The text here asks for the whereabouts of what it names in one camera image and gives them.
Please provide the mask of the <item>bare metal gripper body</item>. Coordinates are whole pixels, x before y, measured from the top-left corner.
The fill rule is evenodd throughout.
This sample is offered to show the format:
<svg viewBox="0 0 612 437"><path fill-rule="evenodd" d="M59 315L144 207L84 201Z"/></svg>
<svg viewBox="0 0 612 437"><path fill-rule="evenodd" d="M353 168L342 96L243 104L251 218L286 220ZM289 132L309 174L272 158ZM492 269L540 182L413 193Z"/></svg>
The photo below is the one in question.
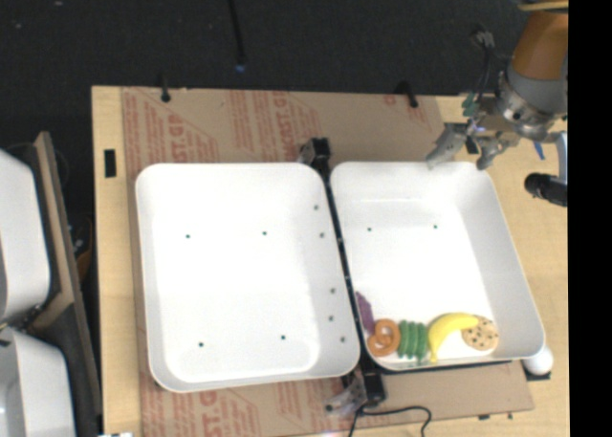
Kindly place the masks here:
<svg viewBox="0 0 612 437"><path fill-rule="evenodd" d="M536 107L503 83L500 90L476 99L468 117L468 136L481 147L512 147L521 140L547 142L565 110Z"/></svg>

